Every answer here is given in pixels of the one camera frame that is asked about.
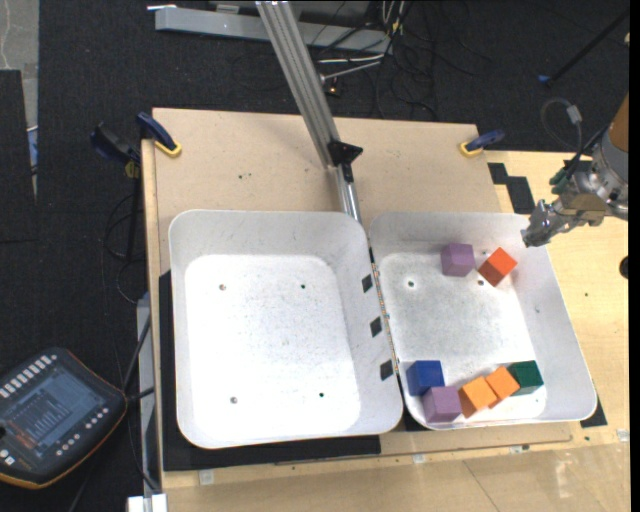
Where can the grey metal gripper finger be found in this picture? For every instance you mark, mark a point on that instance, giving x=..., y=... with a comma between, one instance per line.
x=542, y=211
x=534, y=236

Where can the purple cube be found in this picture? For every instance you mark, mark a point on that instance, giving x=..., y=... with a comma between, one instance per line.
x=457, y=260
x=442, y=404

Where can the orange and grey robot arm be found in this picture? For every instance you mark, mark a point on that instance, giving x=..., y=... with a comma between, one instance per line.
x=618, y=145

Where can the white plastic tray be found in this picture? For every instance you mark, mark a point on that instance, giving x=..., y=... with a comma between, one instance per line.
x=270, y=340
x=460, y=330

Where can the green cube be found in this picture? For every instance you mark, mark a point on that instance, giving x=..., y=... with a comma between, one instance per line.
x=527, y=377

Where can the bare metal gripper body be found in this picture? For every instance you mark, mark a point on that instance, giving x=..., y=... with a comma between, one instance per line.
x=592, y=192

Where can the orange cube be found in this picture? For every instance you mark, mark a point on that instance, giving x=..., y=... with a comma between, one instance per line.
x=503, y=383
x=477, y=397
x=497, y=267

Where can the blue cube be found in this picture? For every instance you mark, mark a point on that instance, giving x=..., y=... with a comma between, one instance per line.
x=424, y=377

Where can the pale wood board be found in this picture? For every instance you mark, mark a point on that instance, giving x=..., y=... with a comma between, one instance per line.
x=260, y=160

